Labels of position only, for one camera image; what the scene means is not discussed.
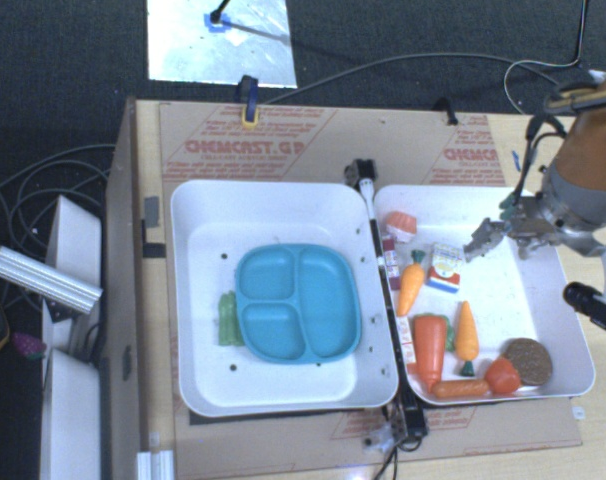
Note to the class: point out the white plastic tray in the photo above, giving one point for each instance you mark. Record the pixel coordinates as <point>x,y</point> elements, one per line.
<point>513,298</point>
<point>208,368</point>

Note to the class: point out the maroon and white carton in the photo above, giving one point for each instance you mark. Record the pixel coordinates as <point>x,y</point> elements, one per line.
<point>393,268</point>

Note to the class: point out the brown cardboard board red print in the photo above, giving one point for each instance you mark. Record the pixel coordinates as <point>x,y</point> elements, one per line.
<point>333,138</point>

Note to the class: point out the orange sausage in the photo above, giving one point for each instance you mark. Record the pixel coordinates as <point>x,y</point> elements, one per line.
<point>460,389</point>

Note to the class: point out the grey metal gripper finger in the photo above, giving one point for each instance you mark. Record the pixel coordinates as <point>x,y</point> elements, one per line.
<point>492,227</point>
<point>478,247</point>

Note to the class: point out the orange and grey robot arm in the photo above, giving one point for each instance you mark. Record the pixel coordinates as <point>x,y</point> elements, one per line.
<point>590,143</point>

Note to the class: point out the black cylinder on white bracket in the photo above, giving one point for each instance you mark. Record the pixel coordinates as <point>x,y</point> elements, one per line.
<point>590,300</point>

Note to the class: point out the blue divided plate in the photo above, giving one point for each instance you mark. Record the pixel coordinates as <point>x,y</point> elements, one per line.
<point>313,293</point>

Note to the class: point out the orange and white sushi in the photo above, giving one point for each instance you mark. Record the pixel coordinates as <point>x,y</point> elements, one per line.
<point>402,224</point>

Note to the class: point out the orange bottle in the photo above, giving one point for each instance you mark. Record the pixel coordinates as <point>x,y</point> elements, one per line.
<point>429,348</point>

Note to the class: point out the green toy vegetable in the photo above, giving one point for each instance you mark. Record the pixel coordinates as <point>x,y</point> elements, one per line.
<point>450,335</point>

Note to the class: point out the thin black and white rod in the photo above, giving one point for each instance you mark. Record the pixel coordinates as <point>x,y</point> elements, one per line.
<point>384,288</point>

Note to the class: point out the brown round biscuit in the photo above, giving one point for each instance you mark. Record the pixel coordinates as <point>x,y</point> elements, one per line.
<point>530,363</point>

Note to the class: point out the red orange pepper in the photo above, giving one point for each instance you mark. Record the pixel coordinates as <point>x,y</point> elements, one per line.
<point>503,377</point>

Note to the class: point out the white and red packet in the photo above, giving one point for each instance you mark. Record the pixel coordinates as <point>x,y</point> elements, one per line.
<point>405,340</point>

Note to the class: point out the orange carrot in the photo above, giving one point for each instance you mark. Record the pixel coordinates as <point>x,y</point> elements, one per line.
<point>466,338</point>
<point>412,285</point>

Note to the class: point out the purple toy fruit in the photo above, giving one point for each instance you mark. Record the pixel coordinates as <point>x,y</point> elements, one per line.
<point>28,345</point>

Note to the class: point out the green toy beans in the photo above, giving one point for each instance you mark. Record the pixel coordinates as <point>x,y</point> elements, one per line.
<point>228,320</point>

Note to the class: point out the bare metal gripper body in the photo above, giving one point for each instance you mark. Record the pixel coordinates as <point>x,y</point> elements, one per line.
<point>538,229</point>

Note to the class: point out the white carton orange blue print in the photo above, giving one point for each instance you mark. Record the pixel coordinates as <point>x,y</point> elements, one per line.
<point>445,268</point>

